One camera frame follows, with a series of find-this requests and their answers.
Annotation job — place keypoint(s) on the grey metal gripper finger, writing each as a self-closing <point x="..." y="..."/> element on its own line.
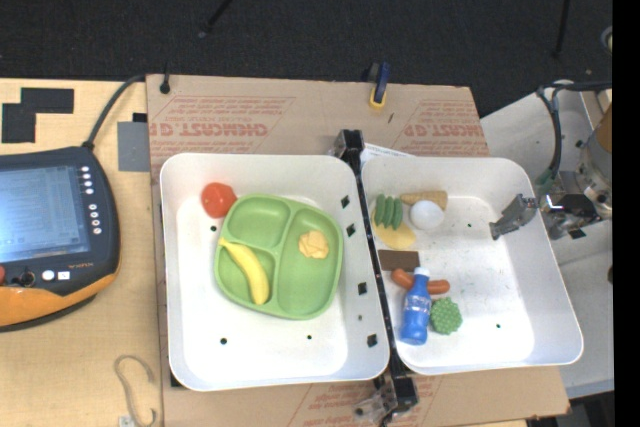
<point x="512" y="217"/>

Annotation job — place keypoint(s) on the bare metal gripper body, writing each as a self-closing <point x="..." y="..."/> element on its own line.
<point x="575" y="205"/>

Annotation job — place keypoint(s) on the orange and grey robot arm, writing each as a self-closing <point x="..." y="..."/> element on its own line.
<point x="604" y="135"/>

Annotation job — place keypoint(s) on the white plastic tray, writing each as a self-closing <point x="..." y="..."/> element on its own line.
<point x="260" y="350"/>
<point x="500" y="275"/>

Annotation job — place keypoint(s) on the white ice cream cone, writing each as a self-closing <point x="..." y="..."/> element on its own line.
<point x="426" y="214"/>

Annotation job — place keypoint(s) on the yellow round slice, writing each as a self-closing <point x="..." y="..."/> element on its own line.
<point x="397" y="239"/>

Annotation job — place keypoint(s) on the green grapes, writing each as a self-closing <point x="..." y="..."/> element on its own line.
<point x="446" y="316"/>

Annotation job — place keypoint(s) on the brown chocolate biscuit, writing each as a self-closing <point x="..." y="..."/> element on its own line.
<point x="398" y="260"/>

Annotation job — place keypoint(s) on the green pea pods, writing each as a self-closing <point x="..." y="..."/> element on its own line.
<point x="389" y="211"/>

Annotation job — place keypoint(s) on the orange sausage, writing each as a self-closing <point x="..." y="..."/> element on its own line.
<point x="401" y="277"/>

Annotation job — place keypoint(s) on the blue bottle white cap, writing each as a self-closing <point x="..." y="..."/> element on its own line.
<point x="416" y="310"/>

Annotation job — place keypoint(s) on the white paper slip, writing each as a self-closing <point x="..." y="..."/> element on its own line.
<point x="385" y="151"/>

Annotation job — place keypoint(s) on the thin black rod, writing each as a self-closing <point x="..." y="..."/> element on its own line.
<point x="372" y="260"/>

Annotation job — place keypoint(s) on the yellow orange toy pasta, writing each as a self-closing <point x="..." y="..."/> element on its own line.
<point x="313" y="245"/>

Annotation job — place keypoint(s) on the green divided plate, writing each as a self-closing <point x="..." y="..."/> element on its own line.
<point x="305" y="285"/>

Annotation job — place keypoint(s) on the brown cardboard board red print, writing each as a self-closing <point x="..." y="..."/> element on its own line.
<point x="280" y="125"/>

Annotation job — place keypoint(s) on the yellow banana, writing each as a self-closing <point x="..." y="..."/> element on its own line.
<point x="252" y="270"/>

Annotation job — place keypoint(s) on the red tomato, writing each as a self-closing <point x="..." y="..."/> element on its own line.
<point x="217" y="200"/>

